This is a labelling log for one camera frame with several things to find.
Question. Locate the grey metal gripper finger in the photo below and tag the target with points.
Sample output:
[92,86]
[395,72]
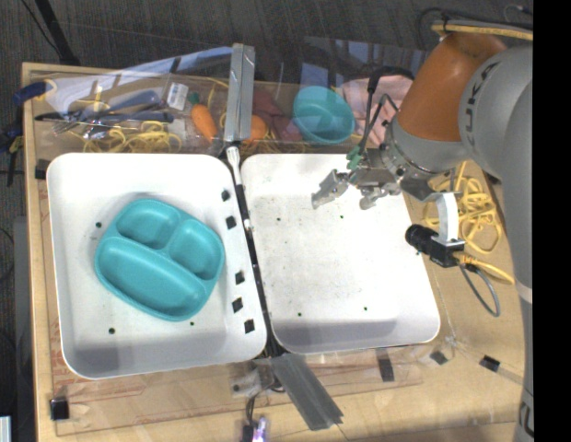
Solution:
[370,197]
[329,188]

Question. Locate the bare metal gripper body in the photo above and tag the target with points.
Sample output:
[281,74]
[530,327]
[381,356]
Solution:
[377,175]

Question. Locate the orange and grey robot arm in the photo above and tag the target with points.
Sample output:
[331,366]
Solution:
[492,108]

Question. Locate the teal bowl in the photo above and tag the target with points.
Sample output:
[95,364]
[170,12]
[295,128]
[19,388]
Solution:
[322,115]

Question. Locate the pink cloth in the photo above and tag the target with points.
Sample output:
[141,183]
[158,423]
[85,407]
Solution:
[359,101]

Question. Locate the white plastic tray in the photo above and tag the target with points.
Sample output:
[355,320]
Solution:
[143,352]
[341,270]

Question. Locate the thin black and white rod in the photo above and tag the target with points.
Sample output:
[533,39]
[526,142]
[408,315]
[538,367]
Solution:
[242,205]

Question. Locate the orange round toy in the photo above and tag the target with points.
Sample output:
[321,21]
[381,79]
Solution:
[258,128]

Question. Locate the orange toy carrot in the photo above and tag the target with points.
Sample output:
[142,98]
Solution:
[203,120]

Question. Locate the teal divided plate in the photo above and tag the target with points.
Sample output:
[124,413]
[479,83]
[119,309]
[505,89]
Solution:
[152,270]

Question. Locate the silver fork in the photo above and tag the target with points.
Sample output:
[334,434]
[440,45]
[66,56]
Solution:
[78,124]

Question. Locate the black cylinder on white bracket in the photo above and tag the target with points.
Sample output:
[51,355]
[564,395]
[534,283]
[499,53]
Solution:
[444,242]

